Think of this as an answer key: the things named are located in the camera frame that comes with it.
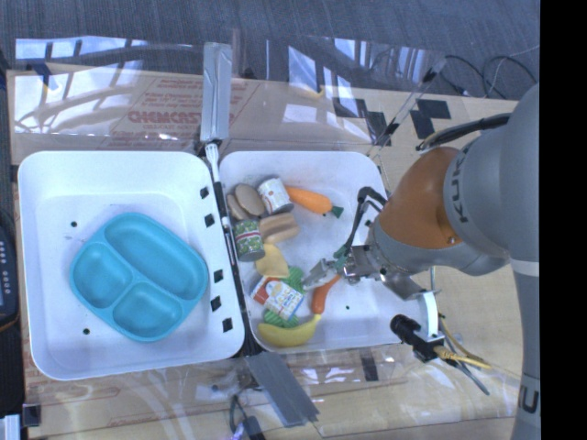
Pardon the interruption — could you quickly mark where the white can orange print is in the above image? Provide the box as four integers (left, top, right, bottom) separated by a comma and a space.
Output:
256, 177, 295, 215

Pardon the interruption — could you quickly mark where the black cylinder on white bracket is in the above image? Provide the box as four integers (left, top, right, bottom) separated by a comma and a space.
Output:
390, 290, 447, 363

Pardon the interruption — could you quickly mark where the green and white can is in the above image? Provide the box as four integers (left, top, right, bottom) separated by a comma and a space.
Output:
232, 218, 267, 263

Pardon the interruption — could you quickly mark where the white plastic tray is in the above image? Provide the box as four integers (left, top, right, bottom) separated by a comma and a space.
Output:
17, 149, 246, 381
218, 150, 431, 355

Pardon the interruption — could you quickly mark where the brown cardboard board red print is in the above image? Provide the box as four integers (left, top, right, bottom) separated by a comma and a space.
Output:
6, 69, 523, 440

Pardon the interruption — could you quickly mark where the blue divided plate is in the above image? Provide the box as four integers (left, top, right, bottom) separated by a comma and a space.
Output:
69, 212, 211, 344

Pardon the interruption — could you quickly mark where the orange sausage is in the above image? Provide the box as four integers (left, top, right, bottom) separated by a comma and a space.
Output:
311, 273, 342, 316

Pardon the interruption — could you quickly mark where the tan bread bun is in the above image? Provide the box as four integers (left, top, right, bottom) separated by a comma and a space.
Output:
258, 212, 301, 246

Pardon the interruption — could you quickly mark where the white carton colourful print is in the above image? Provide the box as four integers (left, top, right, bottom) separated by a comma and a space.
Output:
262, 280, 306, 323

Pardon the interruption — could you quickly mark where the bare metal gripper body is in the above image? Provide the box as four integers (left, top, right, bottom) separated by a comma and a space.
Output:
339, 244, 382, 287

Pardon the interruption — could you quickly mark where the red and white carton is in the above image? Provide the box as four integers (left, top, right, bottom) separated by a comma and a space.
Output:
249, 275, 277, 306

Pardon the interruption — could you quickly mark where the brown round biscuit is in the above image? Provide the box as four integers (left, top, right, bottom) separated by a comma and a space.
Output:
226, 192, 249, 222
234, 183, 268, 218

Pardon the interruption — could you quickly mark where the orange carrot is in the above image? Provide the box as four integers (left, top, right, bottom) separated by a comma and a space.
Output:
284, 185, 345, 220

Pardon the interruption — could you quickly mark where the green ridged toy lettuce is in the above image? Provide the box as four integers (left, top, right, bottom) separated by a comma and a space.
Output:
261, 266, 307, 330

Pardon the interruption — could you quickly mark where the yellow banana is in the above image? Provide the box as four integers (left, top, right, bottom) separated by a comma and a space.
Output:
257, 313, 323, 349

